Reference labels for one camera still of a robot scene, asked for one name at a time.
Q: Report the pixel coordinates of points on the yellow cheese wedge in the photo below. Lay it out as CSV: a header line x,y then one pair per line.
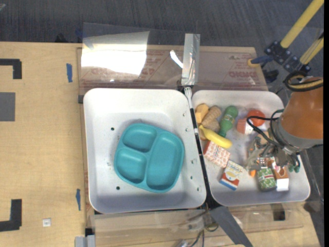
x,y
201,112

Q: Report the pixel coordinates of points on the white plastic tray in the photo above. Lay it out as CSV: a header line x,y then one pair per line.
x,y
257,197
108,107

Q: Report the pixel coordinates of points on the yellow banana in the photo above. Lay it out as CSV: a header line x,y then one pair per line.
x,y
217,138

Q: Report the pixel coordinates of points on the red orange ball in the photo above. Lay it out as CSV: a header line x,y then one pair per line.
x,y
257,116

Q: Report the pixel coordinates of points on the green carton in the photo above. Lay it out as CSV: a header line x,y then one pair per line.
x,y
266,179

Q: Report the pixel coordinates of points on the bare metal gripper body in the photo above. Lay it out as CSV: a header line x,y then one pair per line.
x,y
281,156

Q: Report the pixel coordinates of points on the tan ice cream cone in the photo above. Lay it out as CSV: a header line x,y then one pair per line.
x,y
212,117

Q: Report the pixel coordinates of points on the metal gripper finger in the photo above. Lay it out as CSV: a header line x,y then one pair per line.
x,y
262,162
252,157

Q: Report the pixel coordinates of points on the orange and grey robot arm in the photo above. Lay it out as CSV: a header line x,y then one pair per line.
x,y
302,114

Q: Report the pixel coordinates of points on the white packet orange pattern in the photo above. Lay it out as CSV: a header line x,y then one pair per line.
x,y
216,154

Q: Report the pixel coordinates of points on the blue divided plate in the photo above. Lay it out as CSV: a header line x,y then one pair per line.
x,y
159,158

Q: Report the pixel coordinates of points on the thin black and white rod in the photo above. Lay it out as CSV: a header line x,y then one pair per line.
x,y
198,140

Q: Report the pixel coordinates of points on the small orange carrot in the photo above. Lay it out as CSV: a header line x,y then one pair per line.
x,y
253,173

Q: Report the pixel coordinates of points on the white red blue carton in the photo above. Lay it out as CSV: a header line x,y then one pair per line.
x,y
230,175

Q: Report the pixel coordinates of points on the small orange can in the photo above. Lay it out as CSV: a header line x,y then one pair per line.
x,y
241,126

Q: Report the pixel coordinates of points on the green bottle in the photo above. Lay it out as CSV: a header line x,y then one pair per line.
x,y
227,120

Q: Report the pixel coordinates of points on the brown and white carton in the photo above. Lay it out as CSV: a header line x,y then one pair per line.
x,y
282,179

